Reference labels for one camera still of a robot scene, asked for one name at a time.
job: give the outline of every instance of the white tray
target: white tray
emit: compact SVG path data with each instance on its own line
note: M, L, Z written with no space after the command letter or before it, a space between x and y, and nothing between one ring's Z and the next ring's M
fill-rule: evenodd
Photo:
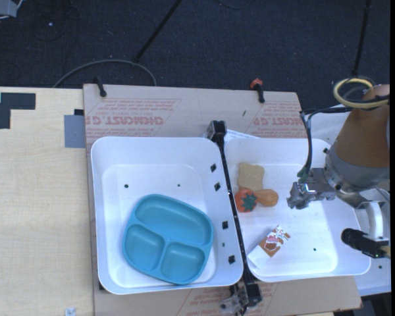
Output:
M123 295L229 286L240 280L242 256L215 143L206 138L104 137L93 144L91 160L98 276L106 290ZM147 276L123 257L122 235L130 214L150 194L188 203L213 223L209 259L191 284L176 285Z
M324 148L329 145L313 140L312 167L325 164ZM344 244L345 228L360 229L355 211L339 199L312 201L305 209L289 208L292 183L307 159L307 140L297 138L260 138L229 140L225 155L233 193L238 190L238 165L242 162L261 165L265 169L263 187L279 194L274 207L258 204L252 212L238 213L246 253L280 224L291 235L289 241L257 268L249 261L250 271L265 282L301 278L360 275L369 270L371 260L360 251Z

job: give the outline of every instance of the yellow cable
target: yellow cable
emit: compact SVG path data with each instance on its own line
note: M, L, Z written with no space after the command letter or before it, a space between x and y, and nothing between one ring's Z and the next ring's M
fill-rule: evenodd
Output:
M335 84L333 92L334 92L335 99L338 102L340 102L341 104L343 104L347 107L351 107L351 108L362 108L362 109L369 109L369 108L379 107L381 105L388 104L387 99L383 99L382 101L371 102L371 103L356 103L356 102L351 102L351 101L344 99L338 93L338 91L344 83L351 83L351 82L354 82L354 83L358 82L358 83L364 84L365 86L369 87L369 91L374 87L374 85L372 83L370 83L368 80L364 80L362 78L347 78L345 80L339 81L337 84Z

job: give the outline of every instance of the blue plate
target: blue plate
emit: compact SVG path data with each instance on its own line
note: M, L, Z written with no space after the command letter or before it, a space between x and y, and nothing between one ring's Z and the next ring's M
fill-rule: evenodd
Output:
M133 209L122 251L138 271L174 284L189 284L202 273L213 243L213 225L199 209L151 194Z

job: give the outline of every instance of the red tomato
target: red tomato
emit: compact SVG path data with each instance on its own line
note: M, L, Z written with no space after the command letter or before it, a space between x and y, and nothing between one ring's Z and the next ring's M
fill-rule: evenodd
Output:
M240 188L234 195L234 201L236 202L239 212L251 212L256 206L257 197L253 190L249 188Z

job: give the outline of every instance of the black metal rod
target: black metal rod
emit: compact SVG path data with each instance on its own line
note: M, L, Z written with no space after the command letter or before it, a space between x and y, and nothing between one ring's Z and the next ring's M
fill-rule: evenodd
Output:
M137 63L139 62L141 56L145 53L146 49L151 45L152 41L157 37L158 33L163 29L164 25L167 23L171 15L174 13L174 11L177 9L177 7L181 4L183 0L176 0L174 5L171 7L165 18L161 21L161 23L158 25L157 29L155 29L154 33L152 33L151 37L146 41L142 49L139 51L138 54L136 54L133 57L133 62Z
M367 17L369 16L370 10L371 10L371 0L366 0L366 5L364 6L363 26L361 27L360 41L358 43L357 57L355 58L355 64L352 71L353 76L358 75L358 66L360 63L361 51L363 50L364 37L367 27Z

